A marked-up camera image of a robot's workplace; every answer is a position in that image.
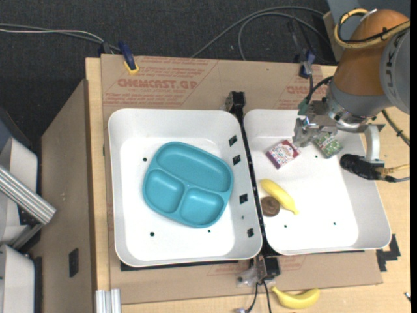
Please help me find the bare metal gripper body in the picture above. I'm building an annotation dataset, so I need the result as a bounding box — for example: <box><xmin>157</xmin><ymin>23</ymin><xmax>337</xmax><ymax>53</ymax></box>
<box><xmin>305</xmin><ymin>100</ymin><xmax>371</xmax><ymax>132</ymax></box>

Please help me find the green and white packet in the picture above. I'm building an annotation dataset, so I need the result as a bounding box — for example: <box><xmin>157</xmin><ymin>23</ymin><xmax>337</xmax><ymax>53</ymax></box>
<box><xmin>312</xmin><ymin>132</ymin><xmax>344</xmax><ymax>160</ymax></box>

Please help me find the purple and white carton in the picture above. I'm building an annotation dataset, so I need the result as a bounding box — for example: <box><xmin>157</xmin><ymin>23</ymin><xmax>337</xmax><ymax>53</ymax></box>
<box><xmin>265</xmin><ymin>139</ymin><xmax>301</xmax><ymax>170</ymax></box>

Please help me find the yellow banana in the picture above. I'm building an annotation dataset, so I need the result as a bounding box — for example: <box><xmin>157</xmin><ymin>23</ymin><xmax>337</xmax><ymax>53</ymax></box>
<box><xmin>270</xmin><ymin>286</ymin><xmax>321</xmax><ymax>310</ymax></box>
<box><xmin>259</xmin><ymin>178</ymin><xmax>300</xmax><ymax>216</ymax></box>

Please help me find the white plastic tray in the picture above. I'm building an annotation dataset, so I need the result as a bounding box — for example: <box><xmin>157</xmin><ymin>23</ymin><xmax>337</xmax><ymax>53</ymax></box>
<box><xmin>242</xmin><ymin>108</ymin><xmax>392</xmax><ymax>256</ymax></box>
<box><xmin>107</xmin><ymin>108</ymin><xmax>264</xmax><ymax>268</ymax></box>

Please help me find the brown round biscuit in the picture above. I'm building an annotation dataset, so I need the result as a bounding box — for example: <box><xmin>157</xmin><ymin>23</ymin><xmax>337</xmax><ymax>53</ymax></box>
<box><xmin>260</xmin><ymin>196</ymin><xmax>281</xmax><ymax>218</ymax></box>

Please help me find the blue divided plate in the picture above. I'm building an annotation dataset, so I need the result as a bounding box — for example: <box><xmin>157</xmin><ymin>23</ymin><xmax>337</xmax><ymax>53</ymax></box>
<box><xmin>141</xmin><ymin>141</ymin><xmax>235</xmax><ymax>229</ymax></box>

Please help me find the brown cardboard board red print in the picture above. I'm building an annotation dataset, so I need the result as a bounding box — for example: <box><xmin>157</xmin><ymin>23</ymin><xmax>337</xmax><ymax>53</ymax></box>
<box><xmin>100</xmin><ymin>54</ymin><xmax>384</xmax><ymax>305</ymax></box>

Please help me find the black cylinder on white bracket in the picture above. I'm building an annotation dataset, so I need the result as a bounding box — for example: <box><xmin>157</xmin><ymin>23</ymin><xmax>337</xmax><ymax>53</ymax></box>
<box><xmin>339</xmin><ymin>123</ymin><xmax>386</xmax><ymax>181</ymax></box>

